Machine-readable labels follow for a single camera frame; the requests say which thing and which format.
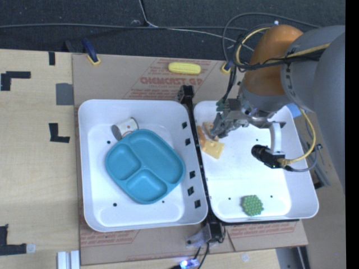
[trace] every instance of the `cardboard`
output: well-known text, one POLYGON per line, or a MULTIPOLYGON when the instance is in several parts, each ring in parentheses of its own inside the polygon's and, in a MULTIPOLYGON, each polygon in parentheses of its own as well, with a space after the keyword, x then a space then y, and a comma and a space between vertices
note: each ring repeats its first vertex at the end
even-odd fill
MULTIPOLYGON (((82 209, 77 111, 90 99, 176 100, 181 85, 194 87, 194 104, 219 100, 227 90, 229 79, 229 74, 220 70, 224 62, 113 55, 100 55, 100 59, 101 63, 93 66, 86 54, 72 56, 81 264, 193 256, 197 248, 188 247, 186 238, 196 234, 201 224, 113 233, 96 232, 87 226, 82 209), (170 62, 199 64, 201 73, 169 72, 170 62)), ((238 73, 238 80, 242 78, 243 74, 238 73)), ((234 98, 237 90, 238 87, 233 87, 229 97, 234 98)), ((307 245, 302 221, 226 226, 226 232, 224 242, 214 244, 210 254, 307 245)))

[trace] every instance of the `green object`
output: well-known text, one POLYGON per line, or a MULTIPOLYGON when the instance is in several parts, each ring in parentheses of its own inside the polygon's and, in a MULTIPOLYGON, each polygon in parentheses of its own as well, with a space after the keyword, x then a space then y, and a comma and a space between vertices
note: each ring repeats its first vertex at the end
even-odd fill
POLYGON ((263 203, 257 195, 248 195, 242 198, 242 207, 249 216, 260 215, 264 210, 263 203))

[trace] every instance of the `blue plate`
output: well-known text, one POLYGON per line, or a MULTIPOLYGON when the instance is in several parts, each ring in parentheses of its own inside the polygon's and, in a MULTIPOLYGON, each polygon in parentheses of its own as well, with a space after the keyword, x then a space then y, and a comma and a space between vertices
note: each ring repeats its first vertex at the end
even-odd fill
POLYGON ((156 133, 138 129, 107 153, 106 169, 136 202, 151 204, 169 194, 185 176, 185 163, 156 133))

